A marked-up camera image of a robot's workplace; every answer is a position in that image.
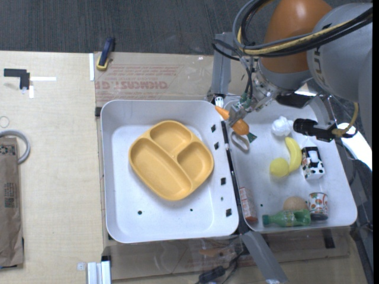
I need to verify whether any yellow lemon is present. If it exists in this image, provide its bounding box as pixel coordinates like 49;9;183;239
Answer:
269;157;290;178

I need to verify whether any brown cardboard board red print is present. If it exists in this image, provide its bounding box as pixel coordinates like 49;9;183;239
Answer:
94;51;356;280

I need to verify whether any white plastic tray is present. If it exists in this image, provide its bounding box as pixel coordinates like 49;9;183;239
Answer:
221;98;358;234
99;99;240;244

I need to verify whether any green plastic bottle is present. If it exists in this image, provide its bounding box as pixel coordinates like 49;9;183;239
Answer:
262;208;312;228

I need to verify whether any tan bread roll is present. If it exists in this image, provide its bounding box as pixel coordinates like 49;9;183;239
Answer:
282;195;309;212

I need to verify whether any white crumpled paper ball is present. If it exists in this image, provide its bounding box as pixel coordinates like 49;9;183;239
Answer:
271;115;294;137

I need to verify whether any thin black and white rod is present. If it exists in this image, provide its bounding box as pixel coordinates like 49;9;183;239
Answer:
215;96;248;235

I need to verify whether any yellow divided plate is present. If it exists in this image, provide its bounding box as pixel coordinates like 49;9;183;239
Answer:
128;120;215;202

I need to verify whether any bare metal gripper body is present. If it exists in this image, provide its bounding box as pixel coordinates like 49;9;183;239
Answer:
236;76;281;114

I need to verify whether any beige rubber band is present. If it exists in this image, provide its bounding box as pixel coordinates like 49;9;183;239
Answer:
230;131;250;153

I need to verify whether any white can with orange print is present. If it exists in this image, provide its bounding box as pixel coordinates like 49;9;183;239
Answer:
308;192;329;221

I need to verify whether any black and white milk carton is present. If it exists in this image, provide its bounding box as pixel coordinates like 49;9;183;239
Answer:
301;146;326;181

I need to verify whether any black cylinder on white bracket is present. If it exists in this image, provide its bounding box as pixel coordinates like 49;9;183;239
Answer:
293;95;339;143

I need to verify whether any orange carrot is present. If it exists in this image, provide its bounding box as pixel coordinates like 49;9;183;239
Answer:
215;105;258;144

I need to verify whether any brown paper bag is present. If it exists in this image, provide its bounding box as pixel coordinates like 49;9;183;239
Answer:
0;137;25;269

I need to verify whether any yellow banana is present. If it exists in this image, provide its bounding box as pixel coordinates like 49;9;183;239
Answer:
284;136;303;173

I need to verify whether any orange and white carton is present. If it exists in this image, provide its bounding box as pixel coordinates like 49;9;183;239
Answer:
239;186;259;223

